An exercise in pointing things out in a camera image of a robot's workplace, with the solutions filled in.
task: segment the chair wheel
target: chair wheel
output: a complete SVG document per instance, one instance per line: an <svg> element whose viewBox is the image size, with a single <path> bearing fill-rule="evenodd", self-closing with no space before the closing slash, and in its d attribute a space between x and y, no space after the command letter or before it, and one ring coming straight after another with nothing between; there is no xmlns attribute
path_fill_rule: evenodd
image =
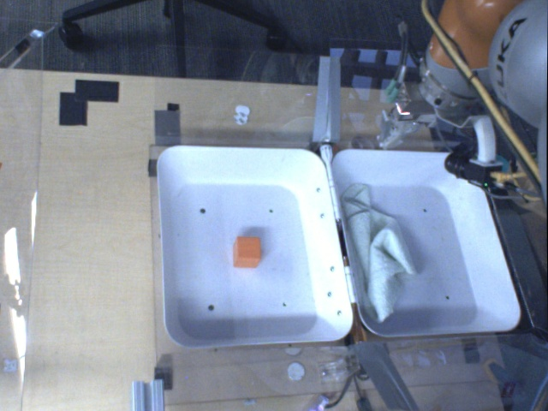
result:
<svg viewBox="0 0 548 411"><path fill-rule="evenodd" d="M271 51L280 51L285 47L286 42L287 37L285 33L279 29L269 29L266 34L266 47L268 47Z"/></svg>
<svg viewBox="0 0 548 411"><path fill-rule="evenodd" d="M84 33L76 23L63 23L59 27L59 36L69 49L78 49L84 43Z"/></svg>

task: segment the black office chair base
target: black office chair base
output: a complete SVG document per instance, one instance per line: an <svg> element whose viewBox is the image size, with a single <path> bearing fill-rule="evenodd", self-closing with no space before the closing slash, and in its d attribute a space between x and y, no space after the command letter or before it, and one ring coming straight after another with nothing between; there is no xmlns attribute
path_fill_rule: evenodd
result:
<svg viewBox="0 0 548 411"><path fill-rule="evenodd" d="M82 4L77 8L69 9L63 13L63 24L59 28L61 40L69 49L78 49L83 46L85 35L80 27L74 23L75 21L145 1L147 0L95 0L90 3ZM172 31L175 36L178 73L180 76L186 76L183 0L164 1L164 14L170 18ZM265 27L268 29L266 46L271 50L280 51L286 44L287 37L274 20L253 9L243 7L235 0L194 1Z"/></svg>

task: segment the metal bracket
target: metal bracket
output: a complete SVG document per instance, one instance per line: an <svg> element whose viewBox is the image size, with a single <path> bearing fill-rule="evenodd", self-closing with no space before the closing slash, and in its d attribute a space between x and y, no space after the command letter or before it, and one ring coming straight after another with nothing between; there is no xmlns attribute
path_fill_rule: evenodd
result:
<svg viewBox="0 0 548 411"><path fill-rule="evenodd" d="M164 411L164 381L135 381L131 387L131 411Z"/></svg>
<svg viewBox="0 0 548 411"><path fill-rule="evenodd" d="M340 139L341 59L321 57L312 143L337 143Z"/></svg>
<svg viewBox="0 0 548 411"><path fill-rule="evenodd" d="M178 104L168 104L167 110L154 111L154 135L158 146L181 144L181 112Z"/></svg>

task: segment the metal clamp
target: metal clamp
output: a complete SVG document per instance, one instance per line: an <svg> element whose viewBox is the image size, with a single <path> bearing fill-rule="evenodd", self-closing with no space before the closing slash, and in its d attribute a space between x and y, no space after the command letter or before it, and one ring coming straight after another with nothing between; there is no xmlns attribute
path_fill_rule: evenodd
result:
<svg viewBox="0 0 548 411"><path fill-rule="evenodd" d="M164 411L164 381L135 381L131 387L131 411Z"/></svg>

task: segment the orange cube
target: orange cube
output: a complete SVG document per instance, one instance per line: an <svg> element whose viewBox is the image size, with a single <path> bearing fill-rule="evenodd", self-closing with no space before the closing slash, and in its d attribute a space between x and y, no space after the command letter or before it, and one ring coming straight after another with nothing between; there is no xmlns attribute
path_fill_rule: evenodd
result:
<svg viewBox="0 0 548 411"><path fill-rule="evenodd" d="M260 262L260 238L238 236L234 242L234 266L257 268Z"/></svg>

